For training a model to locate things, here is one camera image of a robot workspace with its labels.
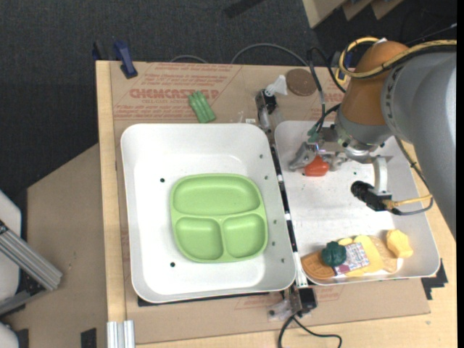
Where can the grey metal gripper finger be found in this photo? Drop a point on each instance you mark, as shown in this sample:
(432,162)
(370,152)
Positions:
(335,161)
(301,158)

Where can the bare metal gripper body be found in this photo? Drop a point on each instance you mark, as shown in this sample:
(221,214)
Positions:
(333,141)

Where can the red orange toy pepper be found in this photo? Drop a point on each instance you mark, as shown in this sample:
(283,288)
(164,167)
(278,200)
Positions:
(316,167)

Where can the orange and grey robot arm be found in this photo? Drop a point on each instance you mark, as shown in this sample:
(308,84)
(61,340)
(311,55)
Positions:
(417,100)

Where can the thin black and white rod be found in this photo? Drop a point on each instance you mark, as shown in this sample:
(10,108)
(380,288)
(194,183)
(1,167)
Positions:
(286,201)

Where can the white plastic tray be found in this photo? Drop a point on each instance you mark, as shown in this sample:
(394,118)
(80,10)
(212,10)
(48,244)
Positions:
(152,230)
(326,212)

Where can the brown round biscuit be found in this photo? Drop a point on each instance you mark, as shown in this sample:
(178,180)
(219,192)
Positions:
(301,82)

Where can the green divided plate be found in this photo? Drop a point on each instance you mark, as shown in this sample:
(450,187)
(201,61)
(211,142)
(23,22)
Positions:
(217,194)

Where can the dark green toy broccoli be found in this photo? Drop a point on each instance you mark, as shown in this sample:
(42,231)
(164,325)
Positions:
(333,254)

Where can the small printed packet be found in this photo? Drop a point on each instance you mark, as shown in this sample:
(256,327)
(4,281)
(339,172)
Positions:
(354,259)

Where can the yellow flat toy slice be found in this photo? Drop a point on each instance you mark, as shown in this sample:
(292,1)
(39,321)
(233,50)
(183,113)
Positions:
(373,257)

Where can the yellow lumpy toy block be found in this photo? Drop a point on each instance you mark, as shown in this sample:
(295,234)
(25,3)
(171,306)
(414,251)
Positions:
(399,244)

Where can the orange toy waffle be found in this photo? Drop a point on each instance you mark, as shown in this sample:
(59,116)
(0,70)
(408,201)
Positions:
(314,267)

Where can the tan toy cracker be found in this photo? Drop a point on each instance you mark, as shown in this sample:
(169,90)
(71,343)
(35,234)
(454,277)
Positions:
(388,257)

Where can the green toy asparagus bunch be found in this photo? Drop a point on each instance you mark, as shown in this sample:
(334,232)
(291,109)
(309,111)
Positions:
(202,107)

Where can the brown cardboard board, red print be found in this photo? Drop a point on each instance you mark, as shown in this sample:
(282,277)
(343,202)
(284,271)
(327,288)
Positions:
(224,321)

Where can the black cylinder on white bracket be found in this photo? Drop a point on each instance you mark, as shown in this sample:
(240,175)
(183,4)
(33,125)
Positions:
(369,194)

